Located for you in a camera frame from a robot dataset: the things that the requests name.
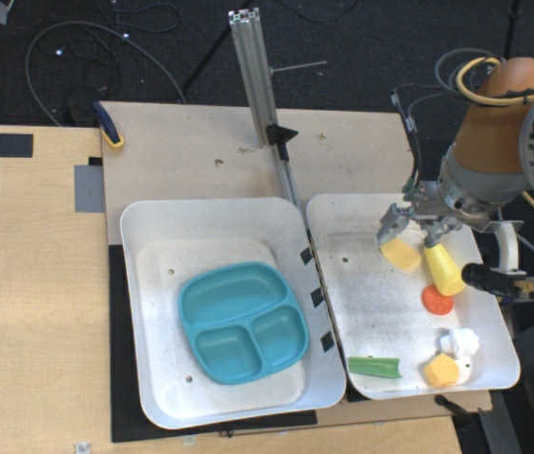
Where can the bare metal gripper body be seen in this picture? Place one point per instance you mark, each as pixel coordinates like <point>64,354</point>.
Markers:
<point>432,204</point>

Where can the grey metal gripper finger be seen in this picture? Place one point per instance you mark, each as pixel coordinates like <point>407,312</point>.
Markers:
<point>439,232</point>
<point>391,222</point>

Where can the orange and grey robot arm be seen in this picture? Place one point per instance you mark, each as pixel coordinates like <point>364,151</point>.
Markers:
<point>488,130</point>

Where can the yellow cheese block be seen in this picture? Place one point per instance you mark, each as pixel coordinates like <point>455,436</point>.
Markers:
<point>401,255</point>

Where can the yellow toy bottle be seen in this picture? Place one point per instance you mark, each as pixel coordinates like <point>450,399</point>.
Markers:
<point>443,272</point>

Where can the orange round slice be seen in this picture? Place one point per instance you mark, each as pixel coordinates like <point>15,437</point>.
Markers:
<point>435,302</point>

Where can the white plastic tray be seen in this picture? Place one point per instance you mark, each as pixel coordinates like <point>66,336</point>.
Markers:
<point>370,301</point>
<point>162,234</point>

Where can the thin black and white rod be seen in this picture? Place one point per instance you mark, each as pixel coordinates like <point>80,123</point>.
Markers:
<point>290,182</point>

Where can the white toy cauliflower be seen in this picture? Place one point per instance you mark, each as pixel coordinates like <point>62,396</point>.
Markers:
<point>460,341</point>

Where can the yellow cheese wedge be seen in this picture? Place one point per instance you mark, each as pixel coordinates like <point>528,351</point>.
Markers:
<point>441,371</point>

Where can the small white toy piece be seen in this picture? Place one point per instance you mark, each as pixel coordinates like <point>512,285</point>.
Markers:
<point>465,371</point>

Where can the green celery stick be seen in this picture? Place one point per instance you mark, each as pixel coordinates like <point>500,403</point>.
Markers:
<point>374,367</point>

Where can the blue divided plate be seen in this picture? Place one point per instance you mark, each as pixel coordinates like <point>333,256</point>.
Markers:
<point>243,322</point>

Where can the pale wooden board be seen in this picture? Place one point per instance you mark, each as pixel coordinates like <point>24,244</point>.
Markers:
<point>191,159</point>

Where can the black cylinder on white bracket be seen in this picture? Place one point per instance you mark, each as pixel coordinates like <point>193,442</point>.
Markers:
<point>484,277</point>

